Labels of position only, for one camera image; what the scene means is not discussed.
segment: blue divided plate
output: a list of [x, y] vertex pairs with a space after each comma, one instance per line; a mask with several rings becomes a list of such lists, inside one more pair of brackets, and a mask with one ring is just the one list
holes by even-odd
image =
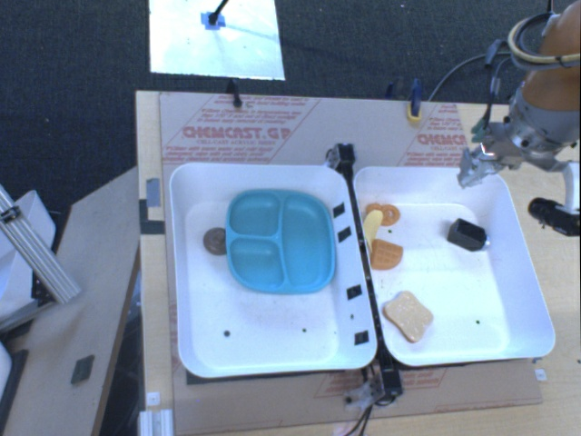
[[329, 211], [306, 193], [252, 190], [230, 204], [226, 253], [234, 278], [262, 292], [310, 293], [335, 273]]

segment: white tray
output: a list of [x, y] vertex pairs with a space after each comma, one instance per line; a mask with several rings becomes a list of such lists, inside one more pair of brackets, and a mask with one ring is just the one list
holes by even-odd
[[[324, 166], [188, 163], [170, 180], [178, 348], [192, 373], [223, 376], [356, 369], [377, 350], [349, 192]], [[225, 255], [208, 253], [206, 231], [224, 227], [230, 201], [249, 189], [310, 193], [332, 211], [337, 263], [319, 292], [256, 292], [230, 274]], [[338, 233], [351, 236], [339, 242]], [[355, 287], [359, 295], [349, 299]]]
[[[373, 271], [378, 306], [411, 291], [434, 314], [424, 338], [408, 342], [381, 314], [389, 351], [411, 366], [479, 362], [548, 354], [555, 331], [510, 193], [497, 175], [458, 185], [451, 168], [364, 168], [355, 178], [359, 208], [392, 203], [401, 217], [377, 237], [402, 245], [395, 268]], [[483, 227], [487, 249], [447, 241], [462, 218]]]

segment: dark fabric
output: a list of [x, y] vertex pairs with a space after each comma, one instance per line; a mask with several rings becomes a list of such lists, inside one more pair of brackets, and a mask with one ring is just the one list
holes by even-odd
[[[562, 10], [574, 0], [556, 0]], [[246, 94], [382, 98], [414, 77], [427, 98], [547, 0], [275, 0], [284, 82]], [[134, 92], [221, 92], [224, 79], [150, 74], [148, 0], [0, 0], [0, 183], [63, 210], [135, 165]], [[522, 76], [509, 68], [501, 100]], [[484, 102], [481, 64], [436, 97]]]

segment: brown toy food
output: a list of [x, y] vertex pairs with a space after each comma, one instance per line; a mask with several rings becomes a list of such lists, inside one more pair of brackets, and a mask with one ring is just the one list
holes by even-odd
[[410, 291], [401, 292], [383, 307], [383, 314], [410, 342], [418, 342], [434, 321], [434, 315]]
[[403, 247], [374, 239], [371, 243], [371, 268], [374, 270], [389, 270], [397, 266], [403, 257]]
[[370, 213], [373, 210], [379, 210], [383, 213], [381, 226], [391, 226], [392, 224], [397, 223], [400, 217], [398, 207], [389, 203], [384, 205], [380, 203], [370, 203], [367, 207], [365, 207], [366, 213]]

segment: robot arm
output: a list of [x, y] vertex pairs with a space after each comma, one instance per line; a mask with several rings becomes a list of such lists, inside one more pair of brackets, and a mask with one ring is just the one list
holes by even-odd
[[[540, 53], [534, 54], [521, 46], [520, 39], [527, 25], [539, 20], [547, 25]], [[513, 28], [508, 37], [512, 60], [527, 69], [527, 75], [502, 123], [486, 120], [473, 128], [479, 144], [472, 152], [464, 151], [458, 175], [460, 185], [467, 187], [506, 167], [517, 169], [523, 162], [563, 173], [565, 206], [536, 199], [543, 202], [533, 201], [529, 211], [541, 223], [569, 235], [579, 235], [579, 163], [559, 162], [556, 155], [579, 140], [580, 35], [581, 0], [561, 15], [534, 16]], [[558, 212], [570, 223], [552, 224], [551, 215]]]

